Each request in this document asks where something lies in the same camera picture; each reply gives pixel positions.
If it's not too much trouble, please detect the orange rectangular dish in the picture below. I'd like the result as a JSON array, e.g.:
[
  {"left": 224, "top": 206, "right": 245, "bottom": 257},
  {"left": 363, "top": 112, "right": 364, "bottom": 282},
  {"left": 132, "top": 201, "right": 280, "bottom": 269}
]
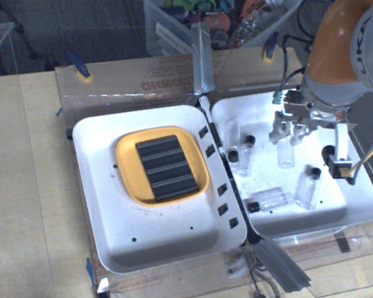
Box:
[{"left": 113, "top": 121, "right": 213, "bottom": 212}]

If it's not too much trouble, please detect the black ribbed rack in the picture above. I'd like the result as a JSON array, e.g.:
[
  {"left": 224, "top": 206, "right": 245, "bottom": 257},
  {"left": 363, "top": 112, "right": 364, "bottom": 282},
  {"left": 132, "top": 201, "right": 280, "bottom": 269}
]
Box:
[{"left": 134, "top": 132, "right": 202, "bottom": 204}]

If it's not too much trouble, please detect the black cylinder on white bracket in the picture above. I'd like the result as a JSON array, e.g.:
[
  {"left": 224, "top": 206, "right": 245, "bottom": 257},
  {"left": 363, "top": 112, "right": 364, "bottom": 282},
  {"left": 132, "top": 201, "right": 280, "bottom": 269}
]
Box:
[{"left": 317, "top": 120, "right": 357, "bottom": 182}]

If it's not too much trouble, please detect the clear plastic storage bin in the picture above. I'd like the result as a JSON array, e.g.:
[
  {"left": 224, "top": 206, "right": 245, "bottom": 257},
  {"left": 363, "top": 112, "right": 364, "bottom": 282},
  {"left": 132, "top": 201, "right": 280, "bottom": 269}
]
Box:
[{"left": 139, "top": 0, "right": 317, "bottom": 61}]

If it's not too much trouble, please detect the small black and white block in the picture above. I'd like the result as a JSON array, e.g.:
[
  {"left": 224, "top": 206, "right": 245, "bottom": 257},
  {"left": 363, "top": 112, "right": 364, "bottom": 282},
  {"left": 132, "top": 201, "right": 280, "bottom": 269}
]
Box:
[{"left": 94, "top": 277, "right": 112, "bottom": 298}]

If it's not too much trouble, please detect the clear plastic bottle black cap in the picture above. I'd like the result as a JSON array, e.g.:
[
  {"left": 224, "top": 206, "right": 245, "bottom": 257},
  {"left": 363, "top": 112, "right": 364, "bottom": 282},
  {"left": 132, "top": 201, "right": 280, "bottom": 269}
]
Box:
[
  {"left": 290, "top": 165, "right": 327, "bottom": 213},
  {"left": 231, "top": 133, "right": 261, "bottom": 178},
  {"left": 244, "top": 185, "right": 297, "bottom": 215},
  {"left": 222, "top": 117, "right": 245, "bottom": 165}
]

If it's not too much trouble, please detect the white plastic tray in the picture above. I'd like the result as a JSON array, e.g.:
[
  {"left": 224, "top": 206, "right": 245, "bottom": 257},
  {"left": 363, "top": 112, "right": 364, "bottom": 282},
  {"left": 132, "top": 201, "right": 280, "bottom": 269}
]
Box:
[
  {"left": 70, "top": 98, "right": 252, "bottom": 279},
  {"left": 208, "top": 79, "right": 373, "bottom": 244}
]

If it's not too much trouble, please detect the brown cardboard board red print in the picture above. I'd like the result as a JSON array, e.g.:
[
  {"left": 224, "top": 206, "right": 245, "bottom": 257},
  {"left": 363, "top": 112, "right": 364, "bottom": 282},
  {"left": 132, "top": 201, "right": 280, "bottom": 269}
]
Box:
[{"left": 54, "top": 27, "right": 373, "bottom": 298}]

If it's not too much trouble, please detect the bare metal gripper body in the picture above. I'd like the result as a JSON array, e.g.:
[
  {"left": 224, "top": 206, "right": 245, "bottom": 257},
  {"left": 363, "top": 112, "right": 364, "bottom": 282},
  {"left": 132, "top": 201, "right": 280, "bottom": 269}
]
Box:
[{"left": 277, "top": 82, "right": 353, "bottom": 135}]

